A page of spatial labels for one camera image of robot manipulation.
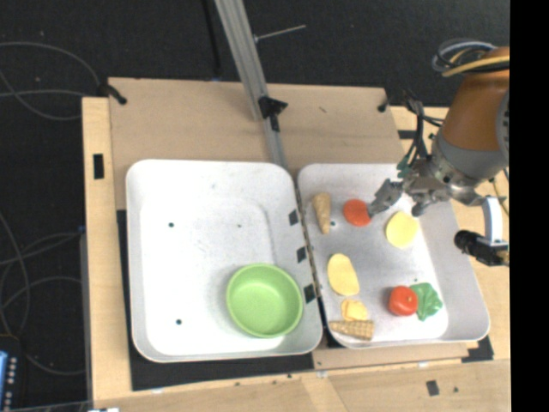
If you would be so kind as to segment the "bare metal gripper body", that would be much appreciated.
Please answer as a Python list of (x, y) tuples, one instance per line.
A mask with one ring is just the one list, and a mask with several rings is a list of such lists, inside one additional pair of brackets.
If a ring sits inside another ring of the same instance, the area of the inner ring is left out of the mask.
[(419, 159), (404, 176), (403, 190), (423, 206), (456, 200), (466, 206), (479, 206), (484, 201), (475, 189), (478, 179), (470, 178), (446, 160)]

